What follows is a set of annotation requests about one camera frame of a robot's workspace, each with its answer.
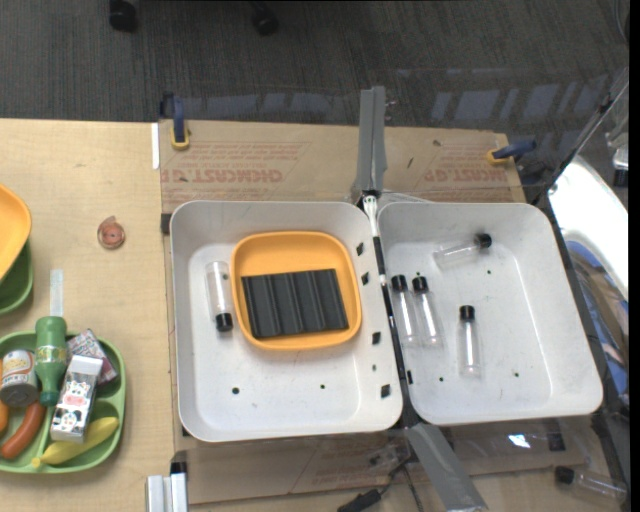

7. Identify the pink round biscuit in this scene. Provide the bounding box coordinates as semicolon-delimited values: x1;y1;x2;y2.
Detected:
96;215;127;251

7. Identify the white carton with cow print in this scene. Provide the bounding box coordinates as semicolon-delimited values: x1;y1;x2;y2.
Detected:
49;353;105;445

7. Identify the green divided plate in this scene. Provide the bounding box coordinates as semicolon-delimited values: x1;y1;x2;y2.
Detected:
0;329;127;475

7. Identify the orange plate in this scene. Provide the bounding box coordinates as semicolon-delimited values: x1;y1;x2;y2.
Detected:
0;183;34;282

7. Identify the thin black and white rod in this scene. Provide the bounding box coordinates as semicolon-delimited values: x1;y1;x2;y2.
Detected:
361;194;414;427

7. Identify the white plastic tray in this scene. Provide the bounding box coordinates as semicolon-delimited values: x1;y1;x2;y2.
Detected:
375;201;605;428
168;199;405;445

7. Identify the pink carton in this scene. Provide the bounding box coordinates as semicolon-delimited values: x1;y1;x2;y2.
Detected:
65;328;120;387

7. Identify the green bottle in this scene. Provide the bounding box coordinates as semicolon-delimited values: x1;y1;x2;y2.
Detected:
33;315;69;408

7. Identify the orange square bowl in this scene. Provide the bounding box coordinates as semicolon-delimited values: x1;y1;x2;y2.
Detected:
230;230;364;352

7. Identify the small can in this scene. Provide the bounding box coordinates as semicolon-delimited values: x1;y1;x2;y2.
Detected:
0;348;41;408

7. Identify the brown cardboard board red print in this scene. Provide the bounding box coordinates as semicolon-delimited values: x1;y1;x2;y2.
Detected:
158;118;597;506

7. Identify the black ribbed rack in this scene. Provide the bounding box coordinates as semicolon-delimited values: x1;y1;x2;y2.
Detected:
240;268;351;340

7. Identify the clear plastic bottle black cap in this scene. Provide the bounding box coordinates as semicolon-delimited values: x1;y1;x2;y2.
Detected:
389;274;420;347
204;260;235;334
457;304;484;379
553;465;629;504
431;232;494;272
410;275;446;349

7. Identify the black block with thin wires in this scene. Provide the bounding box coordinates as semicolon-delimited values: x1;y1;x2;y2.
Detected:
337;488;383;512

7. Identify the red sausage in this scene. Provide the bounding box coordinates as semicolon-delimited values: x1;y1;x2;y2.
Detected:
0;400;48;462

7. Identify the yellow banana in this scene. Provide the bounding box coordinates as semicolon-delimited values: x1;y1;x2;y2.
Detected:
30;415;121;468

